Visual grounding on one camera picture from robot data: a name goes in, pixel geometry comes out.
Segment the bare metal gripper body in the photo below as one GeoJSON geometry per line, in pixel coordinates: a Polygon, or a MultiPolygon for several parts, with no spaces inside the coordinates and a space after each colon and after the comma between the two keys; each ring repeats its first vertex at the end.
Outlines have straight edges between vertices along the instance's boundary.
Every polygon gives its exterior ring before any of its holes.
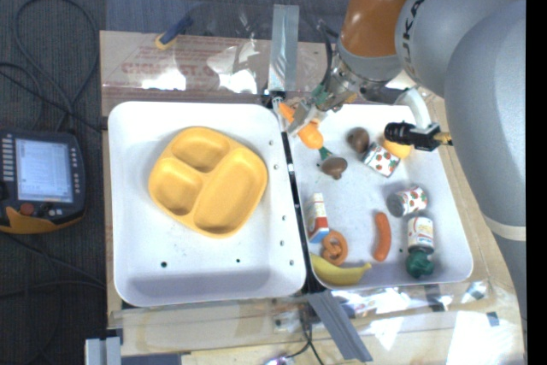
{"type": "Polygon", "coordinates": [[[358,97],[374,96],[387,84],[386,80],[357,75],[341,60],[335,60],[308,98],[308,105],[320,112],[339,111],[358,97]]]}

